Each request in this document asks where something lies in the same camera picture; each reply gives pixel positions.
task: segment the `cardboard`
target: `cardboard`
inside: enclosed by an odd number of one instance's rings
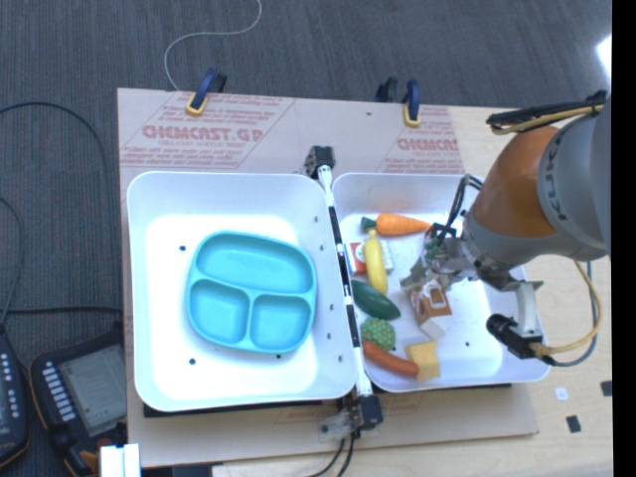
[[[301,173],[315,145],[332,146],[344,172],[464,173],[444,106],[422,106],[404,125],[396,103],[211,94],[202,116],[186,114],[187,92],[118,91],[128,434],[144,468],[332,451],[318,421],[334,402],[144,416],[134,386],[125,195],[147,171]],[[535,433],[525,385],[382,395],[385,422],[359,447],[397,446]]]

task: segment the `sponge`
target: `sponge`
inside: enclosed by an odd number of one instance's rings
[[[441,375],[439,371],[439,361],[436,355],[436,341],[425,341],[424,343],[407,345],[404,350],[406,351],[408,359],[419,366],[419,373],[417,373],[416,377],[418,382],[432,380]]]

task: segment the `gray floor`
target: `gray floor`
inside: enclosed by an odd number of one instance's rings
[[[523,107],[584,99],[610,80],[597,45],[612,0],[260,0],[248,32],[177,44],[169,72],[197,87],[209,66],[227,92],[373,100],[416,79],[427,104]],[[0,197],[24,222],[25,260],[7,329],[25,363],[107,330],[121,305],[116,89],[172,89],[164,52],[195,32],[239,31],[255,0],[0,0]],[[0,306],[18,257],[0,206]],[[86,306],[85,309],[41,309]],[[2,475],[68,475],[39,420]]]

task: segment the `blue divided plate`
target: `blue divided plate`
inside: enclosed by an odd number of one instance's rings
[[[316,270],[288,242],[219,232],[199,244],[190,267],[188,319],[204,339],[281,354],[298,348],[316,311]]]

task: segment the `toy banana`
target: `toy banana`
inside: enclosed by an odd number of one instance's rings
[[[387,270],[382,255],[382,246],[375,230],[369,230],[369,238],[362,248],[367,266],[367,279],[369,284],[383,295],[387,294],[389,285],[387,282]]]

